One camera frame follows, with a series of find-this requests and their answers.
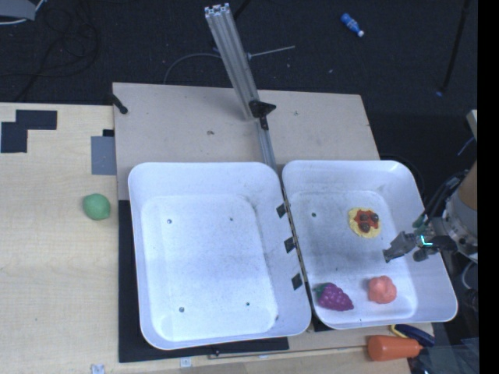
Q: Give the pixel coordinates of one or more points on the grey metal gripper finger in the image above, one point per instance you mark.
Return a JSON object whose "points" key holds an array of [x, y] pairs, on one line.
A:
{"points": [[422, 254], [399, 244]]}

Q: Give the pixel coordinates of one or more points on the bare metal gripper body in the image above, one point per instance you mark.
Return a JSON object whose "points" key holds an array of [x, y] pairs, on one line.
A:
{"points": [[462, 240]]}

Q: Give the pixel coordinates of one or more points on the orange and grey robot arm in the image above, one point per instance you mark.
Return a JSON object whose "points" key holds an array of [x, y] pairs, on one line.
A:
{"points": [[468, 193]]}

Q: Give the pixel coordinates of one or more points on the yellow spaghetti with meatballs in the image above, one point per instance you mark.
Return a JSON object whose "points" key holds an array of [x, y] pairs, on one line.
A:
{"points": [[364, 223]]}

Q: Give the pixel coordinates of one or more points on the orange pumpkin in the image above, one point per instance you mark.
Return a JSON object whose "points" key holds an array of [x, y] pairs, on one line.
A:
{"points": [[382, 290]]}

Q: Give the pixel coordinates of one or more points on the white plastic tray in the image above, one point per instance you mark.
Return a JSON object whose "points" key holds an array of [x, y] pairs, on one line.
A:
{"points": [[210, 255], [335, 248]]}

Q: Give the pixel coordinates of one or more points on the purple grapes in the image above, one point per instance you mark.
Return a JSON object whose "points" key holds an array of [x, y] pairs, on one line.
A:
{"points": [[335, 297]]}

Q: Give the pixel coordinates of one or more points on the orange carrot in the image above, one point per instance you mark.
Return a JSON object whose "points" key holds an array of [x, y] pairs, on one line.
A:
{"points": [[391, 348]]}

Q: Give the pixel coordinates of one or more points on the blue bottle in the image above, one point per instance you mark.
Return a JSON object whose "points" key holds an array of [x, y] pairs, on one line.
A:
{"points": [[352, 24]]}

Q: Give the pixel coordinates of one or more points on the pale wood board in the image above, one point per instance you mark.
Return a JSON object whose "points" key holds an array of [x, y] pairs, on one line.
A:
{"points": [[187, 123]]}

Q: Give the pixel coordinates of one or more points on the green lime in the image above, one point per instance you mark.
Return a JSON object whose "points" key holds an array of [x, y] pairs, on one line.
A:
{"points": [[96, 207]]}

